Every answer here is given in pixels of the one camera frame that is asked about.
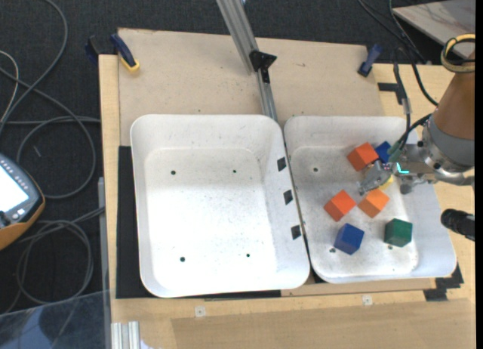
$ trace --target orange cuboid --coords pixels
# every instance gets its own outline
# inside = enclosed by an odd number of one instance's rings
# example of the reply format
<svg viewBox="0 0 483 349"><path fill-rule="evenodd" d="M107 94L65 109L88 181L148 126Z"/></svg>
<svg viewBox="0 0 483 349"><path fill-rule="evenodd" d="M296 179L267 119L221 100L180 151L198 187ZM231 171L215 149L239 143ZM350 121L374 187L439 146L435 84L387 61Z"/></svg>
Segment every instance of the orange cuboid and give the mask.
<svg viewBox="0 0 483 349"><path fill-rule="evenodd" d="M358 204L358 207L368 216L373 218L383 210L388 201L389 196L377 188L369 191L366 197Z"/></svg>
<svg viewBox="0 0 483 349"><path fill-rule="evenodd" d="M356 171L361 171L378 158L379 155L376 150L368 142L354 148L354 150L347 155L347 159Z"/></svg>
<svg viewBox="0 0 483 349"><path fill-rule="evenodd" d="M339 221L356 205L355 200L342 189L324 205L324 209L335 221Z"/></svg>

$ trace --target clamp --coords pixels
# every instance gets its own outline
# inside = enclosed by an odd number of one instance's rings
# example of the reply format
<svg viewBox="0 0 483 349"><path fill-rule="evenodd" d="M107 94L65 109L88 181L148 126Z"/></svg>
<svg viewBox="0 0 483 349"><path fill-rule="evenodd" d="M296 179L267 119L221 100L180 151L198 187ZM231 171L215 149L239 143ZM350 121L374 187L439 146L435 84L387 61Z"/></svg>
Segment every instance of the clamp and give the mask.
<svg viewBox="0 0 483 349"><path fill-rule="evenodd" d="M135 73L140 68L139 62L134 58L129 47L117 33L113 33L109 40L114 47L114 53L120 55L121 63L130 73ZM98 57L102 54L96 36L91 36L85 45L85 53L88 59L97 66Z"/></svg>

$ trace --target white tray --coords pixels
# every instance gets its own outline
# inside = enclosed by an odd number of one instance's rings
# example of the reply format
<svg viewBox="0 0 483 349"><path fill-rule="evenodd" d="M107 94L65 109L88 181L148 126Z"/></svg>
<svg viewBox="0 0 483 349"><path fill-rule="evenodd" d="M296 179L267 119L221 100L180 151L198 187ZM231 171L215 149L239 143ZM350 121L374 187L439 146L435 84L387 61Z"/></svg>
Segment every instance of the white tray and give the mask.
<svg viewBox="0 0 483 349"><path fill-rule="evenodd" d="M146 115L131 127L140 275L164 298L293 289L309 275L280 126Z"/></svg>
<svg viewBox="0 0 483 349"><path fill-rule="evenodd" d="M285 125L285 141L300 212L314 271L330 283L350 283L414 277L447 276L456 267L448 230L441 225L441 209L429 184L402 195L399 181L384 192L390 201L374 218L359 207L339 222L324 210L325 203L344 189L357 203L362 200L357 172L346 155L364 142L374 147L393 144L405 130L398 117L296 116ZM411 132L409 144L417 141ZM412 241L392 247L383 241L384 226L393 218L413 223ZM337 231L345 224L362 229L361 247L353 255L334 249Z"/></svg>

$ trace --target wooden block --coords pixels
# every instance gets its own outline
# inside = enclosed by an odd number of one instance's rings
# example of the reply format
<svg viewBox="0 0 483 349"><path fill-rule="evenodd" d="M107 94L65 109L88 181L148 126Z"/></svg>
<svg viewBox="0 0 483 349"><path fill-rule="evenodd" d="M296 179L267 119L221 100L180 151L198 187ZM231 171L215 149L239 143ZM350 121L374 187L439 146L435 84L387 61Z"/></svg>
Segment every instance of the wooden block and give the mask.
<svg viewBox="0 0 483 349"><path fill-rule="evenodd" d="M412 223L393 218L384 228L384 242L393 246L404 247L411 241L412 233Z"/></svg>
<svg viewBox="0 0 483 349"><path fill-rule="evenodd" d="M347 155L347 159L356 171L361 171L371 162L377 160L379 155L368 142L359 145Z"/></svg>
<svg viewBox="0 0 483 349"><path fill-rule="evenodd" d="M358 204L358 207L368 216L373 218L383 210L389 201L389 197L380 189L371 190Z"/></svg>
<svg viewBox="0 0 483 349"><path fill-rule="evenodd" d="M349 223L345 223L337 233L334 247L346 254L352 255L361 246L364 231Z"/></svg>
<svg viewBox="0 0 483 349"><path fill-rule="evenodd" d="M347 212L357 205L355 200L342 189L324 205L324 209L335 221L339 221Z"/></svg>
<svg viewBox="0 0 483 349"><path fill-rule="evenodd" d="M384 163L387 164L389 162L389 157L391 156L390 154L387 153L387 151L391 149L391 144L387 141L382 142L381 145L376 147L376 153L379 156L379 159Z"/></svg>

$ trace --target black carpet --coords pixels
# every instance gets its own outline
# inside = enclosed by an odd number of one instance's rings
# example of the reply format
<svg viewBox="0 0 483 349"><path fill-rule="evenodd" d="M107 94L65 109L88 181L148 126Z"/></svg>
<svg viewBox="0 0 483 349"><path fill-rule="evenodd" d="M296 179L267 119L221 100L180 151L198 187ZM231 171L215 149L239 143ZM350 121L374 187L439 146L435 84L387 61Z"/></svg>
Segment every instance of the black carpet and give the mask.
<svg viewBox="0 0 483 349"><path fill-rule="evenodd" d="M77 116L100 118L97 68L87 59L85 43L96 36L101 51L110 53L109 35L118 27L228 34L215 0L51 0L65 14L69 26L66 49L37 89L66 105ZM365 0L381 26L357 0L250 0L246 11L254 35L383 46L378 61L388 63L391 51L401 44L400 32L389 16L389 0ZM394 0L393 6L436 0ZM425 60L438 63L441 47L408 27ZM57 12L42 0L0 0L0 51L11 55L20 68L20 79L35 82L50 66L63 41L63 24ZM408 63L404 57L402 63ZM0 67L14 68L0 54ZM8 105L14 83L0 73L0 116ZM17 99L26 91L20 87ZM66 112L38 93L30 92L9 116L0 132L0 153L20 164L49 196L39 220L71 221L98 207L97 182L103 175L100 123L85 123L92 137L96 159L85 133L75 123L46 125L23 143L34 125L11 122L46 120ZM69 196L83 187L77 194ZM102 289L98 219L80 223L88 235L94 273L84 294ZM27 233L34 235L42 225ZM18 292L16 269L28 242L18 241L0 251L0 313ZM23 278L25 290L44 301L59 301L81 287L87 267L82 241L69 229L39 240L31 250ZM21 294L12 310L38 303Z"/></svg>

